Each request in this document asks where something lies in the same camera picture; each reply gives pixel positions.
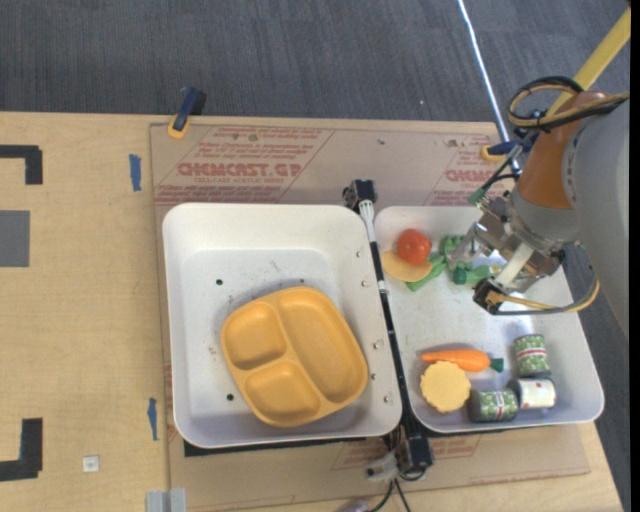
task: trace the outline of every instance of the gray square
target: gray square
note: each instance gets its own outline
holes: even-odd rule
[[[0,267],[29,266],[31,212],[0,210]]]

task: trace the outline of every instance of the orange carrot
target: orange carrot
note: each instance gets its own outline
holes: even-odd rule
[[[504,368],[504,361],[502,359],[490,359],[482,350],[475,348],[459,348],[452,350],[440,350],[437,352],[425,352],[420,357],[427,363],[449,361],[457,364],[461,369],[467,372],[481,372],[489,367],[493,368],[497,372],[501,372]]]

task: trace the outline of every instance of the toy can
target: toy can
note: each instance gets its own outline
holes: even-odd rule
[[[541,334],[520,336],[513,341],[520,377],[545,378],[551,375],[547,346]]]
[[[510,388],[495,391],[472,389],[467,412],[474,422],[509,421],[518,414],[518,396]]]
[[[556,405],[556,388],[551,379],[511,379],[507,387],[518,396],[520,409],[550,409]]]

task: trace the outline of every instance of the dark gray carpet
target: dark gray carpet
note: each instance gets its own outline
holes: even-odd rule
[[[573,76],[627,5],[467,0],[502,112],[524,83]],[[627,45],[596,87],[629,90],[630,63]],[[495,121],[456,0],[0,1],[0,110],[168,114],[188,85],[207,115]],[[566,265],[577,295],[583,259]],[[602,297],[581,318],[630,510],[628,341]]]

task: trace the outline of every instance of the toy tomato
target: toy tomato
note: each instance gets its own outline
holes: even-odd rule
[[[403,231],[398,238],[396,253],[407,263],[419,265],[431,252],[431,240],[415,229]]]

